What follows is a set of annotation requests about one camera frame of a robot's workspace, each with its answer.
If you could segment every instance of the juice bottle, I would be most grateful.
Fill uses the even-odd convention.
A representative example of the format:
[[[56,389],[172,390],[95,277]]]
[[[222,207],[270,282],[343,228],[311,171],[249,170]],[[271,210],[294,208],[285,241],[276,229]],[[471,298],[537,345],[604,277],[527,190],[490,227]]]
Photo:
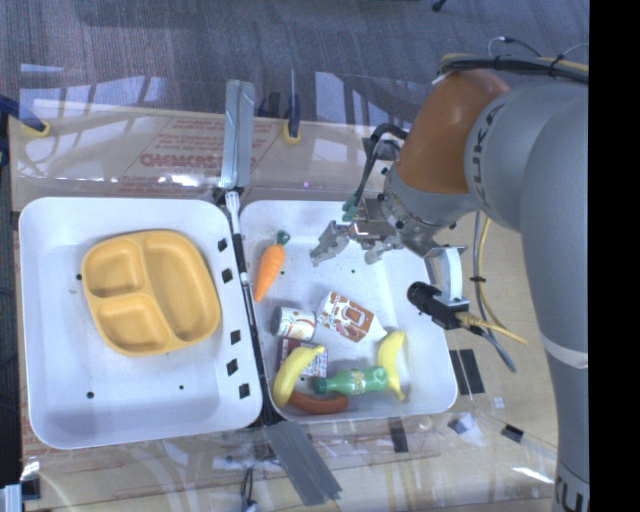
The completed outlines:
[[[336,391],[343,395],[360,395],[369,391],[387,389],[387,371],[382,366],[359,369],[351,368],[336,373],[333,377],[317,378],[313,381],[313,390],[318,395]]]

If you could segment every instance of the gray carpet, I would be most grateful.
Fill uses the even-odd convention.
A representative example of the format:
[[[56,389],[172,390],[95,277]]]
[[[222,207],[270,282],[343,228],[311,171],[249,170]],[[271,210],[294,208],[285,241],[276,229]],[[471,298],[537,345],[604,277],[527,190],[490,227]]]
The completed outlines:
[[[26,106],[33,97],[83,94],[95,102],[221,112],[222,84],[236,78],[255,84],[265,115],[281,117],[294,69],[302,119],[404,125],[443,55],[486,55],[489,41],[511,36],[555,57],[589,41],[590,4],[448,0],[434,12],[427,0],[4,0],[0,19],[0,93]],[[521,44],[496,43],[492,50],[531,56]],[[567,55],[585,64],[588,57],[584,45]],[[153,77],[163,87],[150,98]],[[338,94],[325,87],[333,77]],[[277,108],[268,108],[266,100],[277,95]],[[4,169],[0,487],[15,482],[22,468],[8,178]]]

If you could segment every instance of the white tray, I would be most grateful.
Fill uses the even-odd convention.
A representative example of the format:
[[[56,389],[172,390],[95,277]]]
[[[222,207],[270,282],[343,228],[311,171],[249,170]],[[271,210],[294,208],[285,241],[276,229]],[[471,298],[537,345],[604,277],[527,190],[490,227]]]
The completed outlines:
[[[245,237],[245,254],[251,279],[265,247],[284,229],[291,235],[286,244],[284,274],[277,277],[266,297],[255,304],[258,333],[262,344],[265,373],[270,385],[277,372],[278,339],[270,333],[270,322],[277,306],[317,311],[327,294],[334,290],[375,313],[387,331],[406,332],[398,369],[406,402],[395,394],[367,393],[350,398],[346,410],[338,414],[313,415],[290,405],[280,414],[299,422],[355,420],[432,414],[449,409],[458,393],[453,366],[442,328],[419,313],[407,299],[415,281],[428,283],[422,259],[408,250],[384,253],[374,265],[364,261],[364,251],[355,242],[335,258],[317,267],[309,252],[331,220],[340,222],[342,203],[325,201],[256,201],[248,204],[240,217]],[[329,375],[335,371],[375,364],[379,343],[354,343],[319,326],[314,343],[325,345],[329,355]],[[312,380],[299,379],[296,389],[313,395]]]
[[[77,276],[94,244],[146,229],[176,230],[198,247],[222,321],[196,345],[132,358],[102,340]],[[43,442],[61,449],[120,444],[238,429],[258,417],[255,355],[229,223],[217,207],[181,199],[43,198],[25,207],[19,234],[29,414]],[[226,269],[233,276],[227,282]]]

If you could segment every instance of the toy banana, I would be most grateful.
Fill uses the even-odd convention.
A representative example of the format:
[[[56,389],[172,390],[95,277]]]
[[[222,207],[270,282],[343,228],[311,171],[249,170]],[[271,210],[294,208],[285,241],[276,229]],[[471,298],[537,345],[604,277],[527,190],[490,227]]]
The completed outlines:
[[[404,343],[404,331],[393,331],[387,334],[380,342],[378,349],[378,366],[387,370],[387,380],[389,389],[395,391],[398,400],[402,401],[406,397],[400,389],[400,377],[398,376],[398,368],[396,366],[396,358],[398,351]]]
[[[284,407],[293,393],[298,375],[313,361],[317,354],[322,354],[324,347],[296,347],[284,360],[273,384],[273,401],[278,407]]]

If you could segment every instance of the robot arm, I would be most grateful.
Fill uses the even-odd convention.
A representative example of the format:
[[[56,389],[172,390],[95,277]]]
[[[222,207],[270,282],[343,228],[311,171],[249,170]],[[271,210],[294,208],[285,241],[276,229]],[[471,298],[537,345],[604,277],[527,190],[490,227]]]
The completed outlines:
[[[383,193],[361,202],[348,226],[333,223],[311,257],[318,264],[355,240],[370,264],[403,247],[426,262],[442,249],[434,235],[475,210],[519,232],[558,413],[554,510],[587,511],[588,71],[533,59],[526,71],[546,67],[545,74],[573,80],[510,89],[478,69],[495,67],[496,59],[469,62],[449,59]],[[516,64],[522,67],[509,59],[501,65]],[[414,292],[409,298],[420,307]]]

